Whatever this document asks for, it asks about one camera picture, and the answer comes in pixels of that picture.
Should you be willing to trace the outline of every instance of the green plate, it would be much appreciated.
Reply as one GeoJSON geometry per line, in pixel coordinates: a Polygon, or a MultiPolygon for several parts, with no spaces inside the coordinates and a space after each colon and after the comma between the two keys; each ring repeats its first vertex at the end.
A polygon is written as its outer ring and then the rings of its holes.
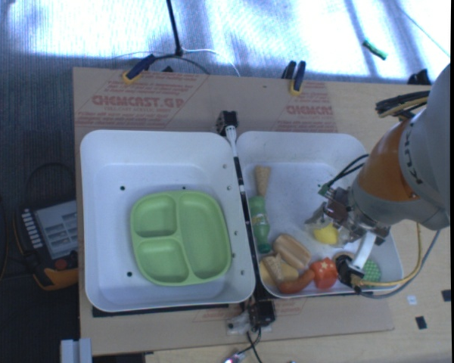
{"type": "Polygon", "coordinates": [[[170,191],[138,200],[131,236],[141,273],[159,285],[214,280],[229,270],[229,233],[220,205],[200,191],[170,191]]]}

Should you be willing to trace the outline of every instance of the cardboard sheet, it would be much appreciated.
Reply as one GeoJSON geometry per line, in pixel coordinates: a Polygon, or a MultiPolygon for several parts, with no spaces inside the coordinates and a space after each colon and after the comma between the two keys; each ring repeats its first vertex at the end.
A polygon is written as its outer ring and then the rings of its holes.
{"type": "MultiPolygon", "coordinates": [[[[304,82],[299,96],[284,79],[238,78],[144,72],[132,85],[120,70],[75,68],[74,126],[79,225],[79,259],[84,260],[79,144],[95,129],[211,131],[223,110],[238,112],[238,135],[250,130],[338,132],[326,84],[304,82]]],[[[94,355],[154,351],[244,342],[228,336],[225,320],[238,306],[94,317],[85,294],[81,262],[81,337],[92,339],[94,355]]],[[[277,319],[264,340],[292,339],[393,329],[385,300],[358,296],[279,299],[277,319]]]]}

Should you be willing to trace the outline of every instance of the toy bottle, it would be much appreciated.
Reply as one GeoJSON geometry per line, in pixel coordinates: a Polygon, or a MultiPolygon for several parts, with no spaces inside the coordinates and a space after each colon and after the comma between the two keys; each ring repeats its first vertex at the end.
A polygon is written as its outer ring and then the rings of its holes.
{"type": "Polygon", "coordinates": [[[250,198],[249,210],[252,230],[256,238],[257,251],[261,254],[266,254],[271,251],[271,245],[267,239],[271,226],[267,219],[266,201],[261,196],[250,198]]]}

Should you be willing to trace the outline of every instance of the robotic hand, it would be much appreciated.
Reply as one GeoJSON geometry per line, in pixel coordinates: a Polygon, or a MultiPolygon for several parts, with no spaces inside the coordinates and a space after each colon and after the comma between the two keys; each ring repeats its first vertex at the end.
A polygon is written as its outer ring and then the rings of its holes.
{"type": "Polygon", "coordinates": [[[345,243],[361,238],[353,260],[337,261],[348,286],[363,278],[372,247],[383,243],[391,225],[403,219],[431,230],[450,225],[450,65],[426,98],[426,108],[414,116],[393,112],[400,122],[375,145],[351,187],[324,185],[319,193],[327,201],[306,220],[332,222],[345,243]]]}

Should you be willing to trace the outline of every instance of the ice cream cone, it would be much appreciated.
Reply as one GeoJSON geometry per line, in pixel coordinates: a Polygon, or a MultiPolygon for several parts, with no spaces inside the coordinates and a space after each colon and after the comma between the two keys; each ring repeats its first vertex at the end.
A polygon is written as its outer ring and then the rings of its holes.
{"type": "Polygon", "coordinates": [[[255,168],[257,194],[265,197],[267,192],[267,185],[269,182],[269,176],[271,175],[271,167],[268,166],[256,166],[255,168]]]}

